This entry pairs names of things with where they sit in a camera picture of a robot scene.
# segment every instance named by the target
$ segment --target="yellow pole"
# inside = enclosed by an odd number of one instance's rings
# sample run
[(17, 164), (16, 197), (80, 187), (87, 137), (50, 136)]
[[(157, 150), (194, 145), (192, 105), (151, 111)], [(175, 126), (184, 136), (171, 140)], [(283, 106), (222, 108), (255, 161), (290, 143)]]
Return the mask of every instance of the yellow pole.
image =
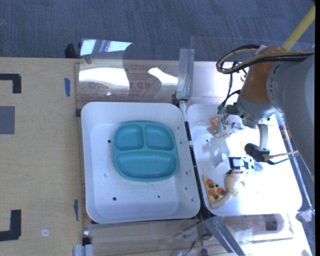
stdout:
[(299, 40), (299, 38), (303, 35), (303, 33), (307, 30), (307, 28), (311, 25), (311, 23), (316, 18), (316, 5), (314, 4), (298, 26), (294, 29), (288, 39), (284, 42), (283, 48), (290, 50), (294, 44)]

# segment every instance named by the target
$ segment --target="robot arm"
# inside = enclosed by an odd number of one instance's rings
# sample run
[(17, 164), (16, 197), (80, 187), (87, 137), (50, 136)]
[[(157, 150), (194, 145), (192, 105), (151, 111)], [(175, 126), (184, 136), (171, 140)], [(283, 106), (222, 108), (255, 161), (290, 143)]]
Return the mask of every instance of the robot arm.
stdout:
[[(269, 46), (259, 55), (275, 51), (286, 52), (282, 47)], [(314, 175), (315, 55), (293, 61), (283, 59), (251, 65), (234, 107), (242, 124), (250, 128), (257, 128), (276, 111), (283, 113), (293, 142)]]

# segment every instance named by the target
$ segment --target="metal leg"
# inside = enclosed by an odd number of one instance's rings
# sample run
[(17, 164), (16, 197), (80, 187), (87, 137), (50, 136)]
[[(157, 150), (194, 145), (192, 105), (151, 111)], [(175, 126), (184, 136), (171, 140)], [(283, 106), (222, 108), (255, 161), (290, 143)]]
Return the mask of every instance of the metal leg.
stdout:
[(213, 216), (204, 220), (203, 223), (228, 253), (246, 255), (220, 217)]

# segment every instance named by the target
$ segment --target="teal divided plate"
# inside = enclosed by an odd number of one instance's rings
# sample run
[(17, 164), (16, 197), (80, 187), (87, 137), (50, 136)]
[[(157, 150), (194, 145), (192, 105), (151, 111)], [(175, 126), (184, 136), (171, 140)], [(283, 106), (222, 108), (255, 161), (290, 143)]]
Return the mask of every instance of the teal divided plate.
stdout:
[(114, 132), (112, 146), (115, 167), (129, 180), (162, 181), (173, 176), (178, 169), (174, 136), (161, 124), (122, 124)]

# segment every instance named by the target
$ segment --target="plywood board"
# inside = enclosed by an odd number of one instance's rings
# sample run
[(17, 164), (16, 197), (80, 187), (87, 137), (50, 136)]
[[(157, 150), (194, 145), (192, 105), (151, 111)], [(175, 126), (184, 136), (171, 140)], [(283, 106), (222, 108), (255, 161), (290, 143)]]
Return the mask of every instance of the plywood board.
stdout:
[(0, 255), (71, 255), (82, 243), (78, 61), (0, 58), (0, 73), (21, 76), (21, 93), (0, 80), (0, 106), (15, 107), (14, 134), (0, 134), (0, 231), (21, 210), (21, 236), (0, 241)]

